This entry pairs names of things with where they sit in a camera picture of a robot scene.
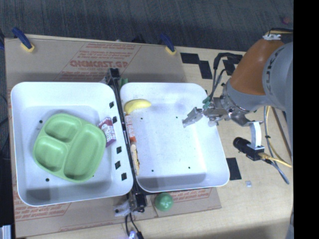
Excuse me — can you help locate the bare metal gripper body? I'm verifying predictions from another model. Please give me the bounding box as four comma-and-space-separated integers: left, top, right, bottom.
203, 96, 253, 127

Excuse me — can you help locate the white plastic tray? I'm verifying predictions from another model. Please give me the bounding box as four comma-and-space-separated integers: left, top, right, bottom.
10, 81, 134, 207
119, 82, 230, 193

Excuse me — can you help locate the yellow banana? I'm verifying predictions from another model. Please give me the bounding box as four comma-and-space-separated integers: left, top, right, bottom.
124, 99, 152, 115

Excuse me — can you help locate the orange and white packet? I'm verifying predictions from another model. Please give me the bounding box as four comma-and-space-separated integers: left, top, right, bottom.
124, 115, 137, 143

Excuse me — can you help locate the thin black and white rod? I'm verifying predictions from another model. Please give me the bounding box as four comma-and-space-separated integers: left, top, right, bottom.
112, 82, 140, 216

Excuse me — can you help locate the green apple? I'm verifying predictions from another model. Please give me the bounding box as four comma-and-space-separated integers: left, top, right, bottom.
154, 192, 174, 212

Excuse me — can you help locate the green divided plate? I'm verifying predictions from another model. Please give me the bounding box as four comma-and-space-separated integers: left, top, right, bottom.
32, 113, 107, 183

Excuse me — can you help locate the brown cardboard board, red print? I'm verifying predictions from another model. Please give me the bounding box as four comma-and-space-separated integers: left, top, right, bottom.
4, 33, 222, 239

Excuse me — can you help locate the black cylinder on white bracket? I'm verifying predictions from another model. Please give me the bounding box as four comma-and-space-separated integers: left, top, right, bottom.
233, 120, 266, 161

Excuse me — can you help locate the black block with thin wires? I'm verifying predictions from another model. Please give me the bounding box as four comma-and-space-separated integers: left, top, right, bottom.
129, 192, 148, 213
109, 68, 121, 85

